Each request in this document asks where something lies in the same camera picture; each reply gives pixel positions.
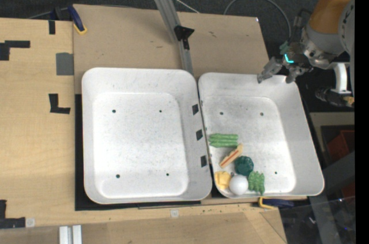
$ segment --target white ball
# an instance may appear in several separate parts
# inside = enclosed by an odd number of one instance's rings
[[[234,195],[243,195],[247,191],[248,181],[243,175],[235,175],[229,182],[229,189]]]

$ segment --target dark green ball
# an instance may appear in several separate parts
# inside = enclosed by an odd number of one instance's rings
[[[241,156],[235,160],[235,170],[238,174],[248,176],[254,170],[254,162],[250,157]]]

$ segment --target curved wire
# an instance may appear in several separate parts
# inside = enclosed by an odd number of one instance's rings
[[[228,4],[228,6],[225,8],[225,11],[223,12],[223,15],[227,14],[228,9],[238,0],[233,0],[231,3]],[[273,4],[278,10],[279,12],[283,15],[284,19],[287,22],[287,26],[288,26],[288,37],[291,37],[292,35],[292,28],[291,28],[291,24],[288,21],[288,17],[287,15],[284,13],[284,11],[282,10],[282,8],[280,8],[275,2],[273,2],[272,0],[265,0],[268,1],[269,3]]]

